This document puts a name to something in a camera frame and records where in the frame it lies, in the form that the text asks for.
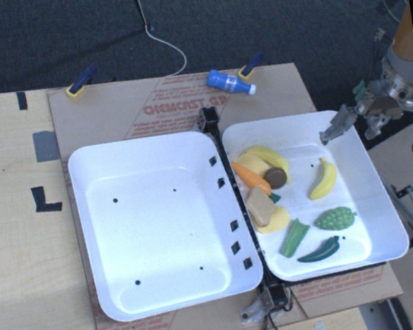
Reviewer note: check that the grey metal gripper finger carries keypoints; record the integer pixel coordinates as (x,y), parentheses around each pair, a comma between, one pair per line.
(376,125)
(340,123)

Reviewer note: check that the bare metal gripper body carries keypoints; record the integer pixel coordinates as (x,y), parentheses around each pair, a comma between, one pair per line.
(380,105)

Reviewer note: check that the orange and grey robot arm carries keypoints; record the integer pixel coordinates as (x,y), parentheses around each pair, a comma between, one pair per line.
(405,38)

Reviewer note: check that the white plastic tray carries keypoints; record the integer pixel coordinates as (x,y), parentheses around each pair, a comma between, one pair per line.
(154,229)
(362,175)

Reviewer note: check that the yellow banana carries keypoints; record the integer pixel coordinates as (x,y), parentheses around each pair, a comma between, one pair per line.
(326,179)
(272,156)

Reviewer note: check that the brown round biscuit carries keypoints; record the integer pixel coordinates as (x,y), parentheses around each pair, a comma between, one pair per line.
(275,177)

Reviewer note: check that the green grapes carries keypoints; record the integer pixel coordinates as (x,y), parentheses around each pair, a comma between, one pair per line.
(335,218)

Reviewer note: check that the pale yellow round slice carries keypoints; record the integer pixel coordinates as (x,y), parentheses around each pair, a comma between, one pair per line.
(252,163)
(280,219)

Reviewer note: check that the orange carrot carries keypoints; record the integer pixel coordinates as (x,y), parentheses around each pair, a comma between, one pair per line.
(248,178)

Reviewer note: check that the tan bread slice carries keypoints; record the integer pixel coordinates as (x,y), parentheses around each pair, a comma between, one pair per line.
(259,206)

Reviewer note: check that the thin black rod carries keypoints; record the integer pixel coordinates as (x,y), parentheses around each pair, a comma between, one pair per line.
(235,187)

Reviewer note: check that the light green celery stalk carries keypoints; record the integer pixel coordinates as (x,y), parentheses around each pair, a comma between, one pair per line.
(293,239)

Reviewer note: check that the blue plastic bottle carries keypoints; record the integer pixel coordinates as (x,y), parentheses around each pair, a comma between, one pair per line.
(222,80)

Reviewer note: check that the dark green chili pepper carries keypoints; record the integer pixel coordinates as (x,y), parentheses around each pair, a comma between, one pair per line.
(319,252)

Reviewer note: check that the brown cardboard board, red print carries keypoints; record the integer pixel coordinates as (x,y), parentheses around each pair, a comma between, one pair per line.
(114,112)

